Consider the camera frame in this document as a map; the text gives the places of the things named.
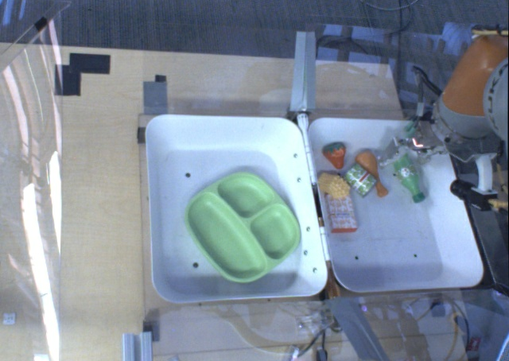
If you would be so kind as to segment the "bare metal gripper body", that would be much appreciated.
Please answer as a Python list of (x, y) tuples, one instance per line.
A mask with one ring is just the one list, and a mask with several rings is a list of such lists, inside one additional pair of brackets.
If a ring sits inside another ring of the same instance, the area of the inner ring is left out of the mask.
[(481, 139), (440, 139), (434, 132), (417, 130), (412, 136), (401, 139), (400, 143), (415, 153), (418, 149), (441, 147), (444, 150), (443, 154), (460, 161), (471, 161), (480, 155), (497, 154), (499, 151), (499, 139), (495, 135)]

